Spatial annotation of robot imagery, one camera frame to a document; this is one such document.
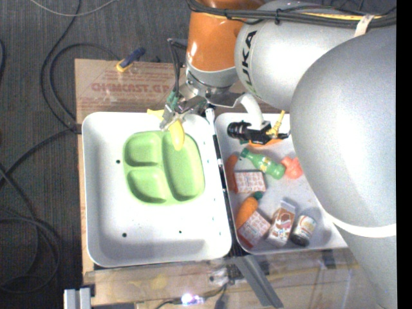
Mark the white plastic tray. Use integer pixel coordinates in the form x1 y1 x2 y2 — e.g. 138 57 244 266
213 112 350 256
81 111 233 268

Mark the small printed can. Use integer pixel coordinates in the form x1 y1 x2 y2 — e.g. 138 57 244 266
290 214 317 248

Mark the black cylinder on white bracket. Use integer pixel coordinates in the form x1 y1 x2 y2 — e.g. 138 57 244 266
226 93 290 146

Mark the brown cardboard board red print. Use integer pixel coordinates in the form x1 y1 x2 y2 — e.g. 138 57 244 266
74 58 284 278

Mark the brown milk carton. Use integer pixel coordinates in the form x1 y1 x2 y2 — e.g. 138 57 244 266
266 199 297 248

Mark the green divided plate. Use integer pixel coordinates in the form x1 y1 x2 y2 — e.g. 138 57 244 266
122 130 206 206

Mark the yellow banana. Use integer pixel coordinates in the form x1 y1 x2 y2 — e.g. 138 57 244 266
147 108 187 152

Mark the green plastic bottle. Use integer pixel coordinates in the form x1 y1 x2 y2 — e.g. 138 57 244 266
239 147 287 180

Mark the pink toy food piece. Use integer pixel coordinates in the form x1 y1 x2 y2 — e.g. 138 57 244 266
281 156 304 180

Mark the orange-red sausage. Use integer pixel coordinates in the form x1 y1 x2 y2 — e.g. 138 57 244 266
225 153 239 194

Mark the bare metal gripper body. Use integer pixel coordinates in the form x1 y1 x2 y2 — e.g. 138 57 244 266
165 78 232 113

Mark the orange carrot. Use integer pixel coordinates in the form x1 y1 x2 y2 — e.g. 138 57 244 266
234 191 265 230

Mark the brick print carton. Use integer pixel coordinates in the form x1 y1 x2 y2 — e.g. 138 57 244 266
237 210 272 250
234 169 268 194

